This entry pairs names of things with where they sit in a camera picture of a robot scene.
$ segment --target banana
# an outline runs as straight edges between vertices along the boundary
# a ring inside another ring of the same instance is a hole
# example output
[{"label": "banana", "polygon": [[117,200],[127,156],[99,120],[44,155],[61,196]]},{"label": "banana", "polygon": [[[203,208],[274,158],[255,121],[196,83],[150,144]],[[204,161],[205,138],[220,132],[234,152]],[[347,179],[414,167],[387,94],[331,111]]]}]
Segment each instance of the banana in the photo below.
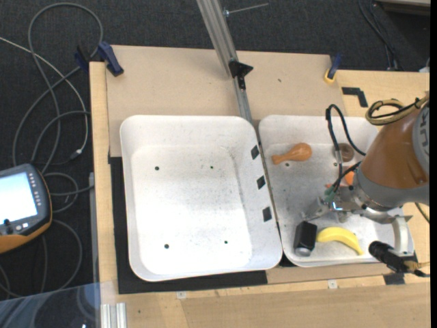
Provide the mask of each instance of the banana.
[{"label": "banana", "polygon": [[349,248],[352,248],[354,251],[358,253],[358,255],[364,254],[364,251],[360,248],[356,235],[345,228],[341,228],[341,227],[324,228],[317,234],[315,241],[322,242],[322,243],[337,241],[343,243],[344,245],[347,245]]}]

